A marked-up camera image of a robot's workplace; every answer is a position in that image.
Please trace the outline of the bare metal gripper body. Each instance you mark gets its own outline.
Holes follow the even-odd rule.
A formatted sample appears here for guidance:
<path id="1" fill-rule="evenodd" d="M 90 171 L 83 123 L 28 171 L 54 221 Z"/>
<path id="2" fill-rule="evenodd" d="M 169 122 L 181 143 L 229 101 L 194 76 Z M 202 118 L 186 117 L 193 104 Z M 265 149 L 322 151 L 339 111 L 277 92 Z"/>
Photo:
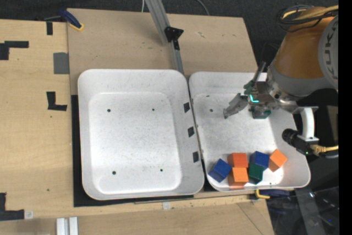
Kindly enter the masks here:
<path id="1" fill-rule="evenodd" d="M 276 82 L 249 81 L 246 95 L 251 113 L 271 113 L 278 109 L 294 113 L 299 107 L 298 98 L 286 93 Z"/>

